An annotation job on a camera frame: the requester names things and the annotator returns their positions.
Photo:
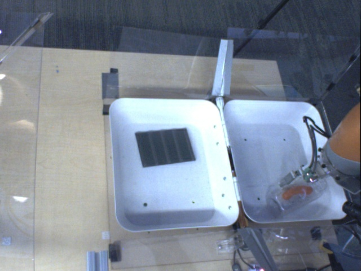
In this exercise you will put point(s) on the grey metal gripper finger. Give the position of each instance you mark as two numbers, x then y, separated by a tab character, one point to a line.
290	178

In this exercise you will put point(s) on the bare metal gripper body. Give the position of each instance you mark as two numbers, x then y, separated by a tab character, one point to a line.
345	181

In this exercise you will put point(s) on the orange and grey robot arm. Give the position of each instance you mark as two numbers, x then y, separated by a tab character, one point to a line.
348	140

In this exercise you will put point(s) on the orange sausage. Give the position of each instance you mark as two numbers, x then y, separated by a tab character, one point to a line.
296	192

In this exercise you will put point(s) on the clear plastic bottle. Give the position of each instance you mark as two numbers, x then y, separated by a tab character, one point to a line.
285	205

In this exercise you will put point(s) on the white plastic tray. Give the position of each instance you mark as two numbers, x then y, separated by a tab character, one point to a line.
265	157
169	190

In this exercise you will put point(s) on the black ribbed rectangular mat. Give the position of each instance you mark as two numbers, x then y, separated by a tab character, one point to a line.
165	147

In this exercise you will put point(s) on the pale wood board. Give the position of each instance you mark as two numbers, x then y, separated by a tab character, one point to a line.
175	250

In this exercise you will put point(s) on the black cylinder on white bracket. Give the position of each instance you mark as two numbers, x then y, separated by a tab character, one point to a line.
351	208

